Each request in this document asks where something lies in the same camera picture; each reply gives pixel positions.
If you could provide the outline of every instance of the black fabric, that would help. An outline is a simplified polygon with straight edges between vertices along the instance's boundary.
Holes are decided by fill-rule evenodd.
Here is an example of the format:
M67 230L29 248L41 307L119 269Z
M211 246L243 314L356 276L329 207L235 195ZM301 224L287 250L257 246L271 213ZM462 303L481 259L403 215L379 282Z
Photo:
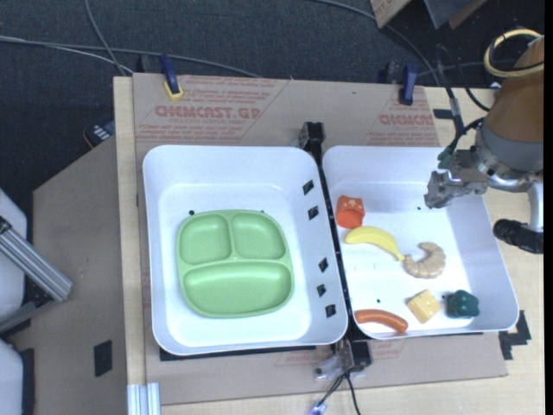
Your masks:
M369 0L332 1L372 11ZM327 4L90 0L90 5L114 48L181 54L266 78L375 82L391 60L426 71L389 29ZM423 0L413 0L390 23L433 65L437 43L444 43L460 62L481 61L492 38L515 25L543 33L544 0L488 0L455 30L447 24L435 29ZM84 0L0 0L0 35L101 46ZM137 54L116 56L136 69ZM240 76L191 62L174 64L177 73ZM481 67L464 69L471 86L492 82ZM34 189L89 151L83 130L111 112L117 74L113 65L83 55L0 42L0 188L26 213L31 213ZM461 84L455 72L448 77L452 85ZM417 83L435 85L429 74Z

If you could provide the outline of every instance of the yellow cube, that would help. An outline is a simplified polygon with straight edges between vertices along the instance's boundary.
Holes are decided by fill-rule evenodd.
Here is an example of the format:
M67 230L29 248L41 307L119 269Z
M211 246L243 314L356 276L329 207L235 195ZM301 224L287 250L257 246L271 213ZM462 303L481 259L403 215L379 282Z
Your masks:
M432 316L437 314L442 305L428 289L416 294L409 302L407 307L415 314L416 318L421 323L426 323Z

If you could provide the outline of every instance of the yellow toy banana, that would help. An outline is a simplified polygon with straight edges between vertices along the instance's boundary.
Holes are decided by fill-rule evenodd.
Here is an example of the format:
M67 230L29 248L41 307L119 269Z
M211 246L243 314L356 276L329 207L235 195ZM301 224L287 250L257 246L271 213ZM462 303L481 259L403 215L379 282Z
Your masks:
M348 244L372 243L394 254L399 261L403 261L405 259L405 257L399 252L399 249L397 249L396 239L394 239L389 233L378 227L355 227L346 234L344 242Z

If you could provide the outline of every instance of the sausage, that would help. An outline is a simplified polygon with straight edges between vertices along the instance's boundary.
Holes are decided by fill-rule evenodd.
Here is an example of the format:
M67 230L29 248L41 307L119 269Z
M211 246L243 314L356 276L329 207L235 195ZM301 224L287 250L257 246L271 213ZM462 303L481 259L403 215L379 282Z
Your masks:
M355 319L357 322L379 322L397 332L406 332L408 326L407 322L401 316L380 309L356 310Z

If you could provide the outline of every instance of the blue clamp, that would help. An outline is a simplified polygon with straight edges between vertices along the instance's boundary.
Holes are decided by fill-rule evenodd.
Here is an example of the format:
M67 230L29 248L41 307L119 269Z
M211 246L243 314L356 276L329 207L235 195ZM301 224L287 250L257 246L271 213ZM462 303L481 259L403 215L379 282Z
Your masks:
M163 85L165 86L169 98L172 100L181 99L184 95L184 91L182 91L182 87L176 77L173 63L171 63L171 60L165 54L159 56L159 62L162 64L162 71L165 74Z
M403 72L403 84L399 90L399 103L411 106L413 104L413 89L415 89L416 69L415 65L407 63Z

